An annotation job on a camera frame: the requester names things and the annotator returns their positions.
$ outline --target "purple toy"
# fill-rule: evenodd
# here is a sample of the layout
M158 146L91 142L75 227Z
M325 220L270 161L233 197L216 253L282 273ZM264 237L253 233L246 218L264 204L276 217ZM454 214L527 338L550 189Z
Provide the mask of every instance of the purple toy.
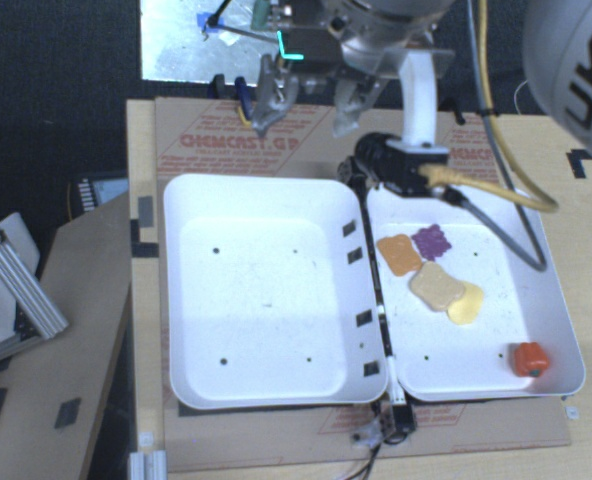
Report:
M447 241L445 233L438 224L421 228L415 235L412 235L412 240L418 247L421 256L429 261L440 258L445 251L452 248L452 244Z

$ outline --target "shiny metal sheet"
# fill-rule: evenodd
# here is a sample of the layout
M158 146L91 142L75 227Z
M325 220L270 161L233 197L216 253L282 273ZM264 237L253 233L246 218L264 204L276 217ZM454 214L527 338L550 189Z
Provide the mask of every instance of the shiny metal sheet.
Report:
M233 84L258 80L260 58L278 46L223 30L204 40L199 16L209 16L223 0L141 0L141 63L145 80L207 83L223 73ZM232 0L223 24L249 31L255 0ZM263 33L275 38L272 33Z

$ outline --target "dark floor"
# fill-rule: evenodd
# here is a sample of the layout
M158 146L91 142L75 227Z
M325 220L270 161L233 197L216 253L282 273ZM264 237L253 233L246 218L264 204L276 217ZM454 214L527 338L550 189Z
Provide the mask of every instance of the dark floor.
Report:
M514 90L524 80L520 38L527 1L490 0L490 72L501 113L515 112ZM0 0L0 218L20 211L39 243L66 222L70 180L125 169L127 99L205 96L202 86L140 79L139 17L139 0ZM441 98L476 110L464 0L443 18L435 38L456 51L440 83ZM378 106L399 108L400 100L392 83ZM315 102L330 103L324 97ZM521 108L539 112L528 91L521 93ZM121 478L124 471L128 348L90 478Z

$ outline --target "green object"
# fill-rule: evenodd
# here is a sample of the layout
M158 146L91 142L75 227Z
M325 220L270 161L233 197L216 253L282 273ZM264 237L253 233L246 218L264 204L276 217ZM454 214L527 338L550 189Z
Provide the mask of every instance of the green object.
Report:
M269 0L256 0L252 13L252 30L267 30L267 20L271 12L272 4Z
M302 53L285 53L285 44L283 43L283 33L279 30L276 32L278 37L278 48L280 49L280 56L285 60L305 60Z

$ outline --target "white tray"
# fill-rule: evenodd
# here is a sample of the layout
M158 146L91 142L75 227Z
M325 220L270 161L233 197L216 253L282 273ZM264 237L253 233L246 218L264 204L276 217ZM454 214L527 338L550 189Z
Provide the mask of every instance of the white tray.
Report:
M380 396L387 370L360 209L347 187L189 174L170 182L164 205L170 374L182 402L214 409Z
M513 204L478 190L461 191L535 257ZM409 290L414 273L395 277L377 252L397 375L409 394L444 401L567 395L581 388L585 368L536 212L527 215L547 258L542 273L461 208L435 199L401 199L379 189L370 191L368 210L374 241L438 224L452 248L436 263L485 293L477 319L455 325ZM512 371L513 350L532 341L547 351L551 365L539 378L518 377Z
M513 205L468 193L524 237ZM396 374L408 393L448 401L580 389L584 366L536 214L544 273L462 209L384 189L370 192L368 208L375 241L439 224L453 247L437 263L485 292L477 320L457 326L409 291L413 274L394 277L378 256ZM382 395L387 366L360 207L347 187L188 174L167 186L164 213L170 376L183 403L216 409ZM512 371L513 347L523 341L538 341L550 356L538 379Z

